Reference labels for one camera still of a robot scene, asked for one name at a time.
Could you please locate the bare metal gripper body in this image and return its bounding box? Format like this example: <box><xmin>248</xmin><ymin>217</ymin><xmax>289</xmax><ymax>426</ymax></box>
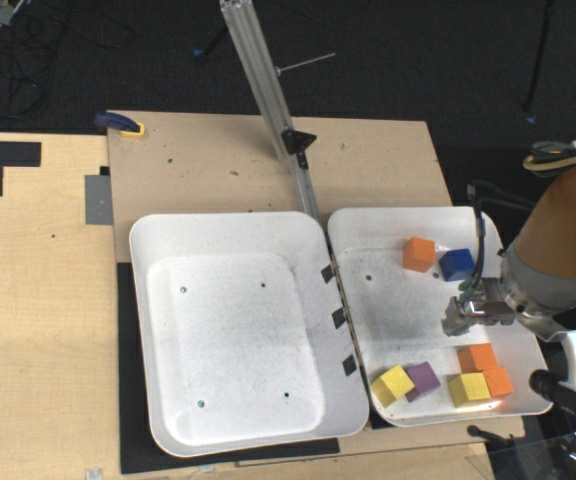
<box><xmin>465</xmin><ymin>277</ymin><xmax>576</xmax><ymax>343</ymax></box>

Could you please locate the orange cube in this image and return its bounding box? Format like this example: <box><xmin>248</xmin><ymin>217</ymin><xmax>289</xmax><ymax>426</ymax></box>
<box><xmin>456</xmin><ymin>342</ymin><xmax>499</xmax><ymax>375</ymax></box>
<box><xmin>401</xmin><ymin>236</ymin><xmax>437</xmax><ymax>274</ymax></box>
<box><xmin>482</xmin><ymin>366</ymin><xmax>515</xmax><ymax>400</ymax></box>

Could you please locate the blue cube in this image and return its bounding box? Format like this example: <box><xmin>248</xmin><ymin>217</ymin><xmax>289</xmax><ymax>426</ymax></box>
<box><xmin>437</xmin><ymin>247</ymin><xmax>476</xmax><ymax>283</ymax></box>

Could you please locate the white plastic tray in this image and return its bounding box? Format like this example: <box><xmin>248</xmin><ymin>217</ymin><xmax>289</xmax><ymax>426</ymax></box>
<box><xmin>128</xmin><ymin>210</ymin><xmax>371</xmax><ymax>459</ymax></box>
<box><xmin>326</xmin><ymin>205</ymin><xmax>555</xmax><ymax>429</ymax></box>

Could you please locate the purple cube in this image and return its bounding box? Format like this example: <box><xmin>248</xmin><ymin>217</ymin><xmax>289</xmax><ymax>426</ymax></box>
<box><xmin>404</xmin><ymin>360</ymin><xmax>442</xmax><ymax>404</ymax></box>

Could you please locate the yellow cube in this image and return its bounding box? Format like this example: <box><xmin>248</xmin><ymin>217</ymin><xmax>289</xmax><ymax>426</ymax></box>
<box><xmin>369</xmin><ymin>364</ymin><xmax>416</xmax><ymax>409</ymax></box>
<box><xmin>447</xmin><ymin>371</ymin><xmax>492</xmax><ymax>409</ymax></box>

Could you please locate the pale brown flat board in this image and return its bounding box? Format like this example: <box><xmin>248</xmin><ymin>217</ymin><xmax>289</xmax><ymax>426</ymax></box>
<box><xmin>106</xmin><ymin>110</ymin><xmax>527</xmax><ymax>469</ymax></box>

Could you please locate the black cylinder on white bracket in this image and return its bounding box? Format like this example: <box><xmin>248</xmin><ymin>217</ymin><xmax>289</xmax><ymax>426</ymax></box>
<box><xmin>528</xmin><ymin>329</ymin><xmax>576</xmax><ymax>418</ymax></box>

